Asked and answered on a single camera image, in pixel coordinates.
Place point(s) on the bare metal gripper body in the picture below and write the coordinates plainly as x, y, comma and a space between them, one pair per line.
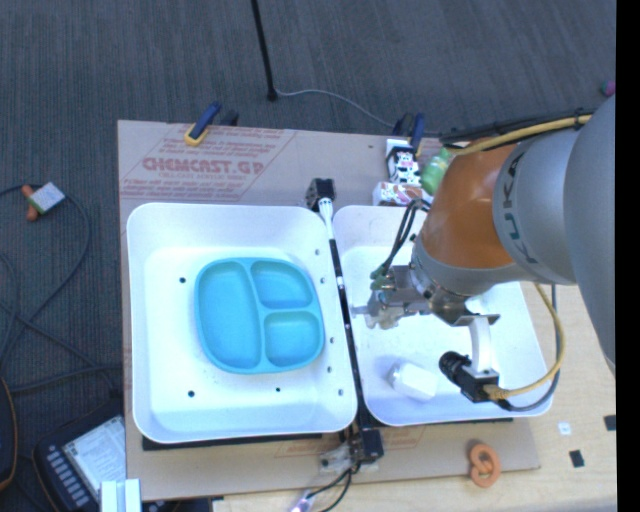
410, 292

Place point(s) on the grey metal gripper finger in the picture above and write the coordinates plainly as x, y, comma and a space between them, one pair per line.
386, 320
361, 310

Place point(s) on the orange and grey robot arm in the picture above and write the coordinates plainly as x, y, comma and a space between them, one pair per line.
545, 200

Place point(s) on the thin black and white rod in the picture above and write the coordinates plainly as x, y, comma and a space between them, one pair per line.
342, 290

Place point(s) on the white plastic bottle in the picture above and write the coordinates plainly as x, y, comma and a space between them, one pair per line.
414, 381

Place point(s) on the brown and white carton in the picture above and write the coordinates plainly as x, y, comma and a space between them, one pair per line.
395, 193

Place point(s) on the white plastic tray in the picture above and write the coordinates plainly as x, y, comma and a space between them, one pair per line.
165, 320
510, 345

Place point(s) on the green plastic bottle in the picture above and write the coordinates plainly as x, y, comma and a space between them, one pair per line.
434, 169

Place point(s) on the cow print white carton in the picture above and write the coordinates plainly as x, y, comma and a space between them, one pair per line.
403, 165

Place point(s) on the blue divided plate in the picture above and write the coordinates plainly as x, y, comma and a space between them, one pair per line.
225, 315

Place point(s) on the orange pretzel biscuit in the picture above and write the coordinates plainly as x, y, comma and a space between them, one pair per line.
483, 465

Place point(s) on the brown cardboard board red print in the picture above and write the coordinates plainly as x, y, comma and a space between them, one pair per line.
210, 165

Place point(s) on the purple and green toy grapes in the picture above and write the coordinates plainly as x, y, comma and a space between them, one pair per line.
608, 88

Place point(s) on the orange toy sausage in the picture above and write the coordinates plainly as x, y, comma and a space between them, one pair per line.
31, 213

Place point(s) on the black cylinder on white bracket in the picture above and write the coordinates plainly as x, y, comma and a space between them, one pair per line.
467, 376

